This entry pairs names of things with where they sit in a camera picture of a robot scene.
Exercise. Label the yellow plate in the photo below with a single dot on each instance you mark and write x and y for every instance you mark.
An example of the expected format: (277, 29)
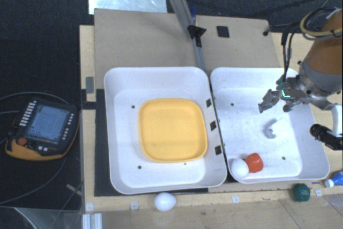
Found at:
(172, 130)

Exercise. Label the thin black rod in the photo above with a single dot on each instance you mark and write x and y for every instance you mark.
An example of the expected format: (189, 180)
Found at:
(218, 126)

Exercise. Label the blue and white bottle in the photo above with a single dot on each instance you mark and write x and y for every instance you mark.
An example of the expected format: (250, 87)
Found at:
(337, 179)

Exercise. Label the black cylinder on white bracket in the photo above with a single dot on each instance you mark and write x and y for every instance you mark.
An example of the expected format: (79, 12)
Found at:
(325, 135)

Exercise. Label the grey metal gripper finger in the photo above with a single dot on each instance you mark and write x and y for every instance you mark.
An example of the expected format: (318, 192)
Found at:
(268, 101)
(289, 106)

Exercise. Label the white egg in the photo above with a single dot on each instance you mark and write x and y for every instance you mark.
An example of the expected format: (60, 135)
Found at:
(165, 201)
(239, 168)

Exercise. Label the green broccoli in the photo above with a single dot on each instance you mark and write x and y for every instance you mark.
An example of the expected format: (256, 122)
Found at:
(301, 192)

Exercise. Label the grey curved plastic piece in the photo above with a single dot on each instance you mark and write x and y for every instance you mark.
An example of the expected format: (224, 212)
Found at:
(268, 129)

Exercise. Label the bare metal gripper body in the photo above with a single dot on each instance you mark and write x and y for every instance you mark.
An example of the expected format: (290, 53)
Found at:
(296, 92)

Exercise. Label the white plastic tray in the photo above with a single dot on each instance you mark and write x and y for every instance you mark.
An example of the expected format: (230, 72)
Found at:
(246, 126)
(126, 142)

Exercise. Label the orange red pepper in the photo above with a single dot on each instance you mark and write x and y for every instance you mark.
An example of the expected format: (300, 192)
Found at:
(254, 163)

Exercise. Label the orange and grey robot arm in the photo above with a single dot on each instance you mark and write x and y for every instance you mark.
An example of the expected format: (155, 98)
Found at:
(325, 59)

